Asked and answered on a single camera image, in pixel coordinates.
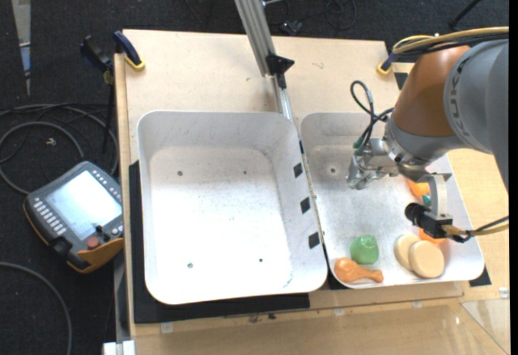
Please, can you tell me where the white plastic tray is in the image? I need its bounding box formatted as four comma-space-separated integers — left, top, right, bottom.
299, 112, 486, 289
136, 109, 329, 306

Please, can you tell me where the beige round biscuit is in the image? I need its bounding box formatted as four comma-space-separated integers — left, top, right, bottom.
408, 239, 446, 280
393, 234, 422, 271

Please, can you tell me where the green toy pepper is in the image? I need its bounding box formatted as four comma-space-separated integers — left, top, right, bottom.
349, 235, 380, 265

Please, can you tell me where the black cylinder on white bracket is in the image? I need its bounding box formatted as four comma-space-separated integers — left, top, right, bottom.
404, 172, 454, 240

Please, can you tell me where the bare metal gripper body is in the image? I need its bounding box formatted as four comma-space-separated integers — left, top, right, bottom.
350, 137, 431, 184

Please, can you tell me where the orange toy chicken drumstick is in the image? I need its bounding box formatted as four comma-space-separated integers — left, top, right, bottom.
333, 257, 384, 285

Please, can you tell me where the orange toy food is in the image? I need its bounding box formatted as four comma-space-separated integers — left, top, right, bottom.
418, 227, 447, 246
407, 179, 431, 198

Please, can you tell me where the pale wood board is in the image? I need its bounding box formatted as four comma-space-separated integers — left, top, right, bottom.
114, 28, 510, 340

